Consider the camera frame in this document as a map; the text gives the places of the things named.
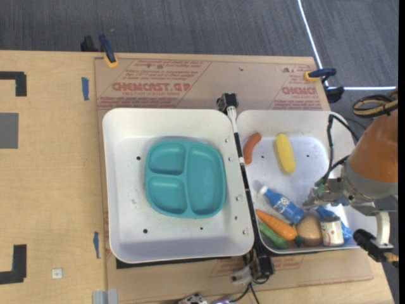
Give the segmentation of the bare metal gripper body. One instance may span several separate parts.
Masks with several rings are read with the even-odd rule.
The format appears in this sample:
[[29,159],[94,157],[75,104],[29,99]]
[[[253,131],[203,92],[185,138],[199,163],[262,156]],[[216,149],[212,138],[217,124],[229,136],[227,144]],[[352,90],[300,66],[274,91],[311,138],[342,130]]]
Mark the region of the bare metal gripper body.
[[333,200],[349,200],[349,206],[363,215],[372,216],[376,212],[374,201],[360,193],[348,180],[343,178],[327,180],[322,192],[324,204],[330,204]]

